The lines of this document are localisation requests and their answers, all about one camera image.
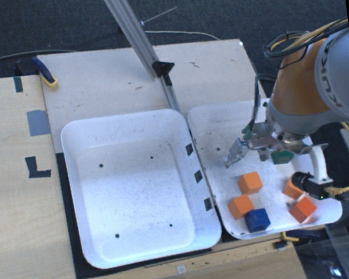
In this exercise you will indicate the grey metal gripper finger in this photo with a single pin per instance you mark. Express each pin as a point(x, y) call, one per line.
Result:
point(265, 154)
point(235, 153)

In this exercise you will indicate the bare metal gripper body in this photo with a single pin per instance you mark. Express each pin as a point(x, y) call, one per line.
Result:
point(262, 137)

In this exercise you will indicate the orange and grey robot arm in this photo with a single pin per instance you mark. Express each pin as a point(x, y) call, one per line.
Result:
point(303, 91)

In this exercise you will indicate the green cube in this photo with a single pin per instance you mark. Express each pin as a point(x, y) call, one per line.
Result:
point(281, 157)

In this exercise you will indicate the orange cube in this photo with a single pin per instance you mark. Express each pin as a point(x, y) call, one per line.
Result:
point(240, 207)
point(291, 190)
point(250, 183)
point(303, 209)

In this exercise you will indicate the white plastic tray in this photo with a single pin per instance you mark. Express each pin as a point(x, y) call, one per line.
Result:
point(270, 199)
point(136, 189)

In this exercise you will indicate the blue cube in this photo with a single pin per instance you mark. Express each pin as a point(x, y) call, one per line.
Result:
point(257, 220)

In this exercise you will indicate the pale wood board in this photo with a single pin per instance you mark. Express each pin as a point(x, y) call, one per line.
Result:
point(106, 87)

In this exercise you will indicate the black cylinder on white bracket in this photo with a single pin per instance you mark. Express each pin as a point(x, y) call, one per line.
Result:
point(311, 184)

